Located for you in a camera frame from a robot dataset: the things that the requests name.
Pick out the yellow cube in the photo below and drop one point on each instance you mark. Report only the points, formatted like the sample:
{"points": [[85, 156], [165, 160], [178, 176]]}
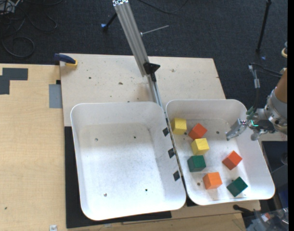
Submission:
{"points": [[178, 126], [200, 146]]}

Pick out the white plastic tray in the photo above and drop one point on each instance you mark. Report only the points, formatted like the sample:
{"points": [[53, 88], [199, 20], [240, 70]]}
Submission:
{"points": [[252, 167], [122, 162]]}

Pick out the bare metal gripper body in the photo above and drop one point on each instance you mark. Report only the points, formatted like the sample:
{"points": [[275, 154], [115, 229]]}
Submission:
{"points": [[265, 125]]}

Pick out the red-orange cube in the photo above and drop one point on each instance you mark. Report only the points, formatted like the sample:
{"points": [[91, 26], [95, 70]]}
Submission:
{"points": [[232, 160], [197, 131]]}

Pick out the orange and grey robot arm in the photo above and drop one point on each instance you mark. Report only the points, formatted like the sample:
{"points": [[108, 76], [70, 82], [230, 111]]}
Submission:
{"points": [[280, 100]]}

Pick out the green cube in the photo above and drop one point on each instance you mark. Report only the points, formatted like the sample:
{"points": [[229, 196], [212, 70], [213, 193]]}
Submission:
{"points": [[196, 163], [237, 186]]}

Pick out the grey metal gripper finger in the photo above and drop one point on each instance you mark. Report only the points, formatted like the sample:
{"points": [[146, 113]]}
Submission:
{"points": [[256, 135], [237, 130]]}

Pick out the orange cube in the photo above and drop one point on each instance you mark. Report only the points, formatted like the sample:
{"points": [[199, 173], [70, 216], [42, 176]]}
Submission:
{"points": [[212, 180]]}

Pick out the pale wood board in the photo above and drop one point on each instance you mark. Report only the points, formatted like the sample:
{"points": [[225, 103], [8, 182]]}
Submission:
{"points": [[103, 80]]}

